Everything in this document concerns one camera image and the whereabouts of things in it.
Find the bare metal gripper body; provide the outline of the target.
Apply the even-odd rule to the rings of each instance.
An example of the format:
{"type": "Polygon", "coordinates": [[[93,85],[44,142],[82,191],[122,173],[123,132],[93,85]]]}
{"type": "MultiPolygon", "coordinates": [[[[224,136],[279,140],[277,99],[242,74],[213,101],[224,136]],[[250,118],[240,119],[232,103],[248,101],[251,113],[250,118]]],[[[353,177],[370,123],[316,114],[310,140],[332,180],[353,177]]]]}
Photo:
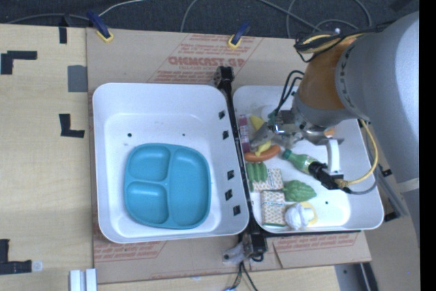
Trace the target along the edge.
{"type": "Polygon", "coordinates": [[[316,146],[327,145],[329,141],[336,140],[343,143],[343,138],[334,136],[333,127],[320,127],[306,121],[297,111],[274,110],[270,113],[270,128],[276,135],[288,139],[289,147],[301,140],[307,140],[316,146]]]}

